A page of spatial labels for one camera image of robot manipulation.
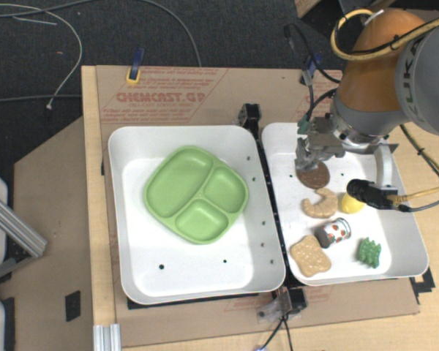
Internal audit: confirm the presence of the brown cardboard board red print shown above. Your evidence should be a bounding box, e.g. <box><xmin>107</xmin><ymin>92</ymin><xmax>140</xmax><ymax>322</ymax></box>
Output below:
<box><xmin>94</xmin><ymin>65</ymin><xmax>421</xmax><ymax>347</ymax></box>

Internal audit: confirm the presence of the beige toy toast slice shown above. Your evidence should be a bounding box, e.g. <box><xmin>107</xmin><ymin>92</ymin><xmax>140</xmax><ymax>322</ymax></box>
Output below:
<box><xmin>289</xmin><ymin>234</ymin><xmax>333</xmax><ymax>279</ymax></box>

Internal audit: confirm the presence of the green divided plate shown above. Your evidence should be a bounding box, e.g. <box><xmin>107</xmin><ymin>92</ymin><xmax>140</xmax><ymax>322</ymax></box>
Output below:
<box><xmin>143</xmin><ymin>145</ymin><xmax>250</xmax><ymax>246</ymax></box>

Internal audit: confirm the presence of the yellow toy lemon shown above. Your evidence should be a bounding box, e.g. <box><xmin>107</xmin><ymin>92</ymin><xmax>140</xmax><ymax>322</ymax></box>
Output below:
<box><xmin>340</xmin><ymin>192</ymin><xmax>367</xmax><ymax>215</ymax></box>

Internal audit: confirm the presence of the thin black rod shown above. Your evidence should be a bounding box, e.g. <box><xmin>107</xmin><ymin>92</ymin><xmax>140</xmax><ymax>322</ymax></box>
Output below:
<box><xmin>254</xmin><ymin>129</ymin><xmax>290</xmax><ymax>289</ymax></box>

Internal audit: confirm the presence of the white can strawberry print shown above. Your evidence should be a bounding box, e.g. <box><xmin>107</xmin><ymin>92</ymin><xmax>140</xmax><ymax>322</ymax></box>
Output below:
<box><xmin>314</xmin><ymin>216</ymin><xmax>353</xmax><ymax>249</ymax></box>

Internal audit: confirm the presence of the white plastic tray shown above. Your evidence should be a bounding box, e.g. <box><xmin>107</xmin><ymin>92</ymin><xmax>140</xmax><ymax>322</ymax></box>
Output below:
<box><xmin>107</xmin><ymin>124</ymin><xmax>288</xmax><ymax>306</ymax></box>
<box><xmin>260</xmin><ymin>121</ymin><xmax>430</xmax><ymax>287</ymax></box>

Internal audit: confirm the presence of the black block with thin wires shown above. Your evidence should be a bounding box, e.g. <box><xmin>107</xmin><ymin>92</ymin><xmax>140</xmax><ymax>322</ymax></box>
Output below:
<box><xmin>256</xmin><ymin>287</ymin><xmax>309</xmax><ymax>322</ymax></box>
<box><xmin>237</xmin><ymin>102</ymin><xmax>261</xmax><ymax>131</ymax></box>

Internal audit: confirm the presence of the brown round biscuit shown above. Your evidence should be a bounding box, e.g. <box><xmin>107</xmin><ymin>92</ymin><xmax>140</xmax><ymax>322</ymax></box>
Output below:
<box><xmin>296</xmin><ymin>161</ymin><xmax>331</xmax><ymax>190</ymax></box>

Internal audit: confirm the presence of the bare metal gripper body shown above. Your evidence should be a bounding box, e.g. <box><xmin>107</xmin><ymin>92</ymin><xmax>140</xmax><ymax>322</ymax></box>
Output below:
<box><xmin>305</xmin><ymin>116</ymin><xmax>390</xmax><ymax>161</ymax></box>

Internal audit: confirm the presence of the black cylinder on white bracket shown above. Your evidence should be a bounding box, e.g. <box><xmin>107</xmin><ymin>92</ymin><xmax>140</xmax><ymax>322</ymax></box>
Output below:
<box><xmin>346</xmin><ymin>143</ymin><xmax>399</xmax><ymax>211</ymax></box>

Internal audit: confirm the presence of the beige toy croissant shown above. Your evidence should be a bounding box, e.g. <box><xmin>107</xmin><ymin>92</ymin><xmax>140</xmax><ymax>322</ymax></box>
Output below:
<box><xmin>301</xmin><ymin>187</ymin><xmax>339</xmax><ymax>219</ymax></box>

